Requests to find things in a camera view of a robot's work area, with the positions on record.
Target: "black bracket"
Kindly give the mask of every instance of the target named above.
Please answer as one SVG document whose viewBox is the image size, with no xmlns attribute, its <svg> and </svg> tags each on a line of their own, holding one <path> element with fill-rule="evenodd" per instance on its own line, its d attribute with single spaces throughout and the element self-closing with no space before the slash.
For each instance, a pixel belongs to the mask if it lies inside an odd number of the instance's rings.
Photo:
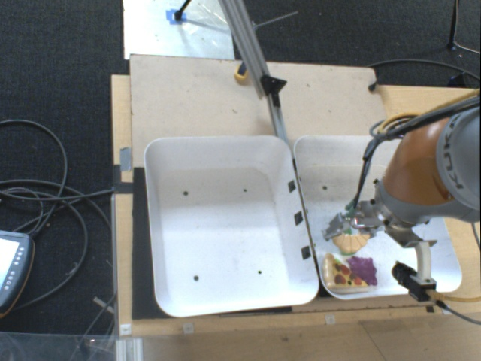
<svg viewBox="0 0 481 361">
<path fill-rule="evenodd" d="M 277 79 L 269 75 L 261 77 L 261 85 L 265 95 L 271 95 L 274 107 L 280 108 L 279 92 L 287 84 L 285 80 Z"/>
</svg>

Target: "blue tape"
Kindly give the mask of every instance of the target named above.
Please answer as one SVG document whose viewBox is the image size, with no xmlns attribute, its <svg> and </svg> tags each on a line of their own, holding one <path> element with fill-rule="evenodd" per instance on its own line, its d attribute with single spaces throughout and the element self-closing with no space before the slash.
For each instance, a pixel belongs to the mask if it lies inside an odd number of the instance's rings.
<svg viewBox="0 0 481 361">
<path fill-rule="evenodd" d="M 167 20 L 170 24 L 182 24 L 183 22 L 187 21 L 187 15 L 185 12 L 182 13 L 182 17 L 180 18 L 180 21 L 175 20 L 174 14 L 177 12 L 177 9 L 168 9 L 165 12 L 165 16 L 167 17 Z"/>
</svg>

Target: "black carpet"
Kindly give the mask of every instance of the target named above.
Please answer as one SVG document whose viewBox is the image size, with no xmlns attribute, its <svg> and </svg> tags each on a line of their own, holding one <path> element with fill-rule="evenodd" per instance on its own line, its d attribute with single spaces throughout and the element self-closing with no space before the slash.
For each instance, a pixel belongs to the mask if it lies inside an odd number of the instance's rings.
<svg viewBox="0 0 481 361">
<path fill-rule="evenodd" d="M 266 59 L 369 65 L 385 59 L 447 62 L 479 74 L 479 56 L 446 49 L 454 0 L 245 0 Z M 461 0 L 456 40 L 479 49 L 480 0 Z M 23 118 L 52 129 L 69 159 L 68 185 L 84 193 L 112 187 L 110 76 L 123 60 L 122 0 L 0 0 L 0 121 Z M 380 68 L 380 83 L 445 86 L 457 72 L 428 65 Z M 468 84 L 478 85 L 468 78 Z M 0 181 L 60 181 L 56 145 L 33 128 L 0 128 Z M 109 212 L 109 196 L 99 204 Z M 83 333 L 113 292 L 111 240 L 101 218 L 79 207 L 89 228 L 86 262 L 58 293 L 0 320 L 0 331 Z M 0 202 L 0 229 L 35 216 L 22 202 Z M 37 240 L 32 275 L 19 304 L 65 279 L 81 254 L 79 223 L 60 211 Z M 92 330 L 103 334 L 106 315 Z"/>
</svg>

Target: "screen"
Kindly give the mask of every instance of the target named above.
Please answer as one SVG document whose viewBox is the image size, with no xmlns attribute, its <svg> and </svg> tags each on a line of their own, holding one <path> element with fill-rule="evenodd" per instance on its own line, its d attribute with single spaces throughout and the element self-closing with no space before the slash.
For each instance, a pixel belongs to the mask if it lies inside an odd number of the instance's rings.
<svg viewBox="0 0 481 361">
<path fill-rule="evenodd" d="M 0 285 L 3 284 L 3 281 L 5 281 L 7 277 L 8 269 L 12 263 L 12 259 L 15 257 L 18 246 L 18 242 L 7 241 L 6 239 L 0 238 Z"/>
</svg>

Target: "black connector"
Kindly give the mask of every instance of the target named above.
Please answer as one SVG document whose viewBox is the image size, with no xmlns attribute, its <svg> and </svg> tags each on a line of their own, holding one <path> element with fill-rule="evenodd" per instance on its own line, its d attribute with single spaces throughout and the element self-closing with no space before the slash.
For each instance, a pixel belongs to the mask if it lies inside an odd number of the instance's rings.
<svg viewBox="0 0 481 361">
<path fill-rule="evenodd" d="M 426 293 L 426 290 L 436 289 L 436 283 L 421 285 L 416 282 L 412 277 L 417 275 L 416 270 L 403 263 L 396 263 L 392 268 L 391 273 L 395 280 L 400 285 L 404 286 L 409 291 L 410 296 L 417 301 L 429 301 L 431 297 Z"/>
</svg>

